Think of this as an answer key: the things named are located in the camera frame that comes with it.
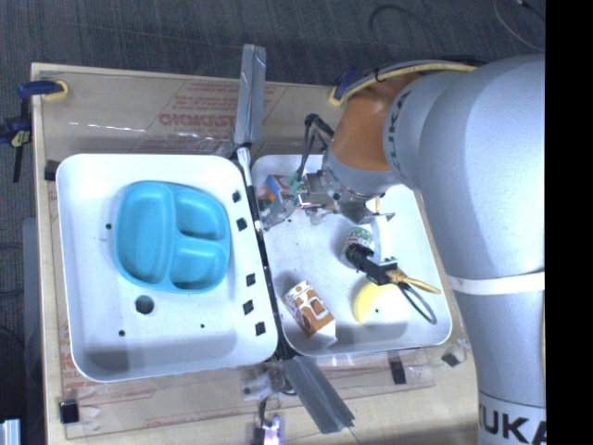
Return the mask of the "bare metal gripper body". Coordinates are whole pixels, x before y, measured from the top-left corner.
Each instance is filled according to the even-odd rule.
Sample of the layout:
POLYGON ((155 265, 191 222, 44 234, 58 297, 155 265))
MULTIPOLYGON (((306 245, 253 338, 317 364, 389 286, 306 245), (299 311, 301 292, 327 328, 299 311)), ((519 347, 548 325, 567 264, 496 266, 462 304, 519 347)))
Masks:
POLYGON ((382 197, 395 184, 389 171, 317 170, 293 176, 297 183, 295 204, 303 210, 323 210, 341 214, 353 223, 370 223, 376 216, 367 202, 382 197))

